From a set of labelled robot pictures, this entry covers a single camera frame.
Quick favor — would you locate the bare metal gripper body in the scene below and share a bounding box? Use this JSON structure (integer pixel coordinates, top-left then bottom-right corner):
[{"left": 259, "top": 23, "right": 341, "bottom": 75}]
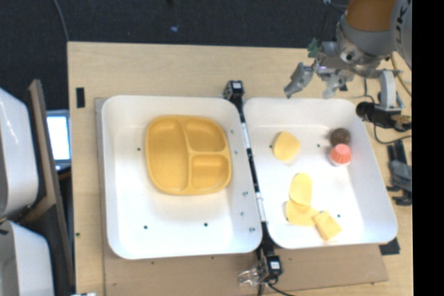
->
[{"left": 314, "top": 40, "right": 389, "bottom": 81}]

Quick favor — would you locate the black cylinder on white bracket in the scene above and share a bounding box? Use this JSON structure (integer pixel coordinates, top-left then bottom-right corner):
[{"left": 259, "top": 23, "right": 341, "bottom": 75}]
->
[{"left": 355, "top": 69, "right": 407, "bottom": 129}]

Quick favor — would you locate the yellow toy cheese slice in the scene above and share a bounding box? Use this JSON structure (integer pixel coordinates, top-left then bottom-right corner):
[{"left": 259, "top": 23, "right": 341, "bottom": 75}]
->
[{"left": 272, "top": 130, "right": 301, "bottom": 164}]

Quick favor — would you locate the black block with wires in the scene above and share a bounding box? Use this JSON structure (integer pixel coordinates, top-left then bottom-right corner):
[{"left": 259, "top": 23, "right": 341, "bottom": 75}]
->
[
  {"left": 258, "top": 254, "right": 284, "bottom": 284},
  {"left": 222, "top": 80, "right": 245, "bottom": 101}
]

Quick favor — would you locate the brown toy chocolate ball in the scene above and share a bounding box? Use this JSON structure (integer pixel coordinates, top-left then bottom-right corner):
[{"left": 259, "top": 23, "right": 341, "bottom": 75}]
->
[{"left": 330, "top": 128, "right": 351, "bottom": 147}]

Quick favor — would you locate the yellow oval toy chip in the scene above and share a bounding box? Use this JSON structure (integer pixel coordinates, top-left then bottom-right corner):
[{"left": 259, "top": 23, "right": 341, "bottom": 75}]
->
[{"left": 289, "top": 172, "right": 313, "bottom": 207}]

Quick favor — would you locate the white plastic tray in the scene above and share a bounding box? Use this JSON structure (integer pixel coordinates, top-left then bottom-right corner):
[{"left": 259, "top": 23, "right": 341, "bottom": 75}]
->
[
  {"left": 242, "top": 96, "right": 399, "bottom": 250},
  {"left": 100, "top": 94, "right": 264, "bottom": 261}
]

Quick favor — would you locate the pale wood board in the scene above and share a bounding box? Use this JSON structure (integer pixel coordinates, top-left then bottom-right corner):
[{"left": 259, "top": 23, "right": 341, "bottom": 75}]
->
[{"left": 66, "top": 41, "right": 413, "bottom": 296}]

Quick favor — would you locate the yellow divided plate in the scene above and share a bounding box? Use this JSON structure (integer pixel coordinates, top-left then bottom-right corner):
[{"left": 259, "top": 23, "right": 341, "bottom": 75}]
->
[{"left": 144, "top": 115, "right": 232, "bottom": 197}]

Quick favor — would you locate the pink toy cupcake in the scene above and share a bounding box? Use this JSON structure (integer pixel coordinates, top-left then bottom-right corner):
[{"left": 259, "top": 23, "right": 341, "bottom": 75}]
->
[{"left": 329, "top": 143, "right": 352, "bottom": 166}]

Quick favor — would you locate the yellow round toy chip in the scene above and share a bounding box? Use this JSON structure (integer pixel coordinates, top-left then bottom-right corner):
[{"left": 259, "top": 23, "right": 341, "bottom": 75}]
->
[{"left": 284, "top": 199, "right": 322, "bottom": 227}]

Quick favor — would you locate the thin black and white rod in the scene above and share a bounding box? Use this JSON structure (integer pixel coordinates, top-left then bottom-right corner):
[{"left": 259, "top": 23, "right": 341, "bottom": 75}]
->
[{"left": 232, "top": 96, "right": 275, "bottom": 256}]

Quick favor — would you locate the yellow toy cheese wedge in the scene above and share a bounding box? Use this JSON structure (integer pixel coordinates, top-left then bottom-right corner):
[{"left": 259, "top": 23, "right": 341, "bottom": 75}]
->
[{"left": 312, "top": 211, "right": 343, "bottom": 241}]

